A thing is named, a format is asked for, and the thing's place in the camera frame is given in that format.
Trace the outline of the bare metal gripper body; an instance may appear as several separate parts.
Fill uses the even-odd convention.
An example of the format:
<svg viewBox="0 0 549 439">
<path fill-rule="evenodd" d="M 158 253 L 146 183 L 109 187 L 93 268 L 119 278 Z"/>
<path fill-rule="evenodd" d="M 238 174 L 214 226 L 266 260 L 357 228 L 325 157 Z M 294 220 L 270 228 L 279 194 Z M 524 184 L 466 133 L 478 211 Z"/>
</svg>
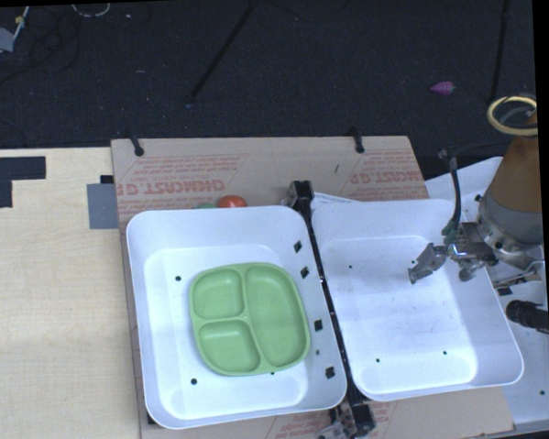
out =
<svg viewBox="0 0 549 439">
<path fill-rule="evenodd" d="M 492 223 L 466 222 L 446 247 L 461 281 L 470 281 L 478 270 L 505 265 L 520 274 L 533 274 L 544 265 L 540 244 L 530 244 Z"/>
</svg>

